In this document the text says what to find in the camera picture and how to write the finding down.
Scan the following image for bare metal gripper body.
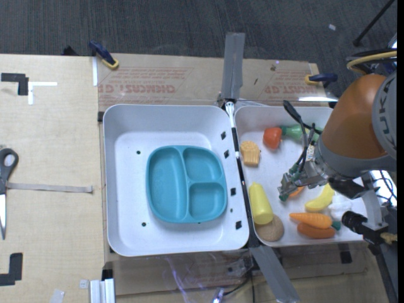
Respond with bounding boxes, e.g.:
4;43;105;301
289;159;330;190

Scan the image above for white plastic tray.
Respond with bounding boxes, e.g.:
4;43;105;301
102;104;251;258
234;105;369;249

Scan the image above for small orange toy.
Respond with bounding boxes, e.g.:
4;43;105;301
288;185;306;199

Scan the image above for yellow toy bottle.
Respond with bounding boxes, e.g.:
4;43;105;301
248;182;275;226

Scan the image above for yellow banana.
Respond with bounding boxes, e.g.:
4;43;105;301
304;182;336;213

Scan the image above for orange carrot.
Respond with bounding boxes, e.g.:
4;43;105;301
288;211;342;232

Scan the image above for tan toy biscuit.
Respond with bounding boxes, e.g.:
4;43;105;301
255;213;285;243

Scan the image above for red-orange toy pepper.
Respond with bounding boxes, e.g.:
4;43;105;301
262;126;283;150

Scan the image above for yellow toy fries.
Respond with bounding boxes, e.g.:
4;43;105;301
239;140;261;167

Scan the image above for white crumpled toy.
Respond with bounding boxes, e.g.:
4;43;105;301
327;193;353;221

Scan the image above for green toy bottle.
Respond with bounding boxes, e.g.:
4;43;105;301
280;124;323;143

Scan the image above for orange toy sausage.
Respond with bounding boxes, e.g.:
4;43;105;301
296;222;336;240

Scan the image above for blue divided plate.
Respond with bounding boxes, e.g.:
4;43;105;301
145;145;229;225

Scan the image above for brown cardboard board red print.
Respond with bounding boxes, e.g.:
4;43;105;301
97;53;381;297

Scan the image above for black cylinder on white bracket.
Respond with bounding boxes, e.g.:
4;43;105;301
341;171;389;246

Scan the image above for grey handled scissors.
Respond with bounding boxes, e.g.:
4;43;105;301
0;147;20;241

